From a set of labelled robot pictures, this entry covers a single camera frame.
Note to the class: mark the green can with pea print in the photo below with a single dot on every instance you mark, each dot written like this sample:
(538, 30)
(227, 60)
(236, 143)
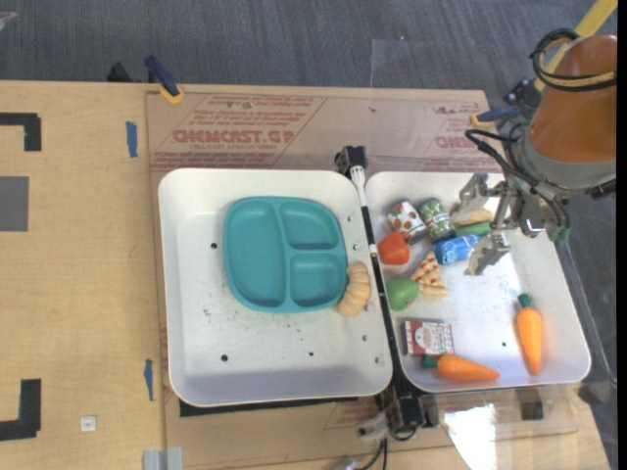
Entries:
(437, 219)

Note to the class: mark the pizza slice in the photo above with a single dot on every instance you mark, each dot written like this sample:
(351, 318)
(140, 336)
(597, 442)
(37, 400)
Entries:
(429, 277)

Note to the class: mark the green vegetable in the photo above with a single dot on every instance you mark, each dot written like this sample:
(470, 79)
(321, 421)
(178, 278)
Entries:
(472, 228)

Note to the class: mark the teal divided plate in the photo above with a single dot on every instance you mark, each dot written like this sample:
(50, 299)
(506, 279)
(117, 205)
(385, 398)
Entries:
(255, 252)

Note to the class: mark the white plastic tray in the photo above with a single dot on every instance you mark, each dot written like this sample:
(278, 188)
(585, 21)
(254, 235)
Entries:
(245, 350)
(490, 306)

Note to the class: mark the orange carrot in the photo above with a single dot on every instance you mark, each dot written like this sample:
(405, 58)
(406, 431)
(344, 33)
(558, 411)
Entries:
(465, 369)
(530, 333)

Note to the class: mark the green apple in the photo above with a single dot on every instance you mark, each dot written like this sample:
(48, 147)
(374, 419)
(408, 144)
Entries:
(401, 293)

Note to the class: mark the beige bread slice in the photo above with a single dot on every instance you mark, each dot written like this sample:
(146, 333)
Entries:
(470, 216)

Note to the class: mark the white and red carton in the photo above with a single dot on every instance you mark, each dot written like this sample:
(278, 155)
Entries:
(427, 337)

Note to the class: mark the beige croissant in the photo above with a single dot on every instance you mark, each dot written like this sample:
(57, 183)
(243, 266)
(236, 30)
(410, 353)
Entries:
(356, 289)

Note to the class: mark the brown cardboard board, red print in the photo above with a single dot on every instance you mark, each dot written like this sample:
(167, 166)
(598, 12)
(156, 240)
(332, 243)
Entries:
(303, 130)

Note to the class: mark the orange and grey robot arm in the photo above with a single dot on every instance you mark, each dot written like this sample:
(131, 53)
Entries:
(573, 115)

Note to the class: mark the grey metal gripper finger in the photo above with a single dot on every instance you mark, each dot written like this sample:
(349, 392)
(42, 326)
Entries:
(474, 191)
(490, 250)

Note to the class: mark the thin black and white rod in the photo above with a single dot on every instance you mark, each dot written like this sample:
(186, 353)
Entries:
(376, 257)

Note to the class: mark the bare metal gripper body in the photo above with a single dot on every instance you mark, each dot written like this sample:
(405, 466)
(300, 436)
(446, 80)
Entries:
(531, 211)

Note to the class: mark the blue packet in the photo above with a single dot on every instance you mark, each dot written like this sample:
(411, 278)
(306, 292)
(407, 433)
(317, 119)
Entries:
(455, 249)

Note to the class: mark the white can with tomato print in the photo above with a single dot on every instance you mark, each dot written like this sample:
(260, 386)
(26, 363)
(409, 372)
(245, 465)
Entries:
(405, 219)

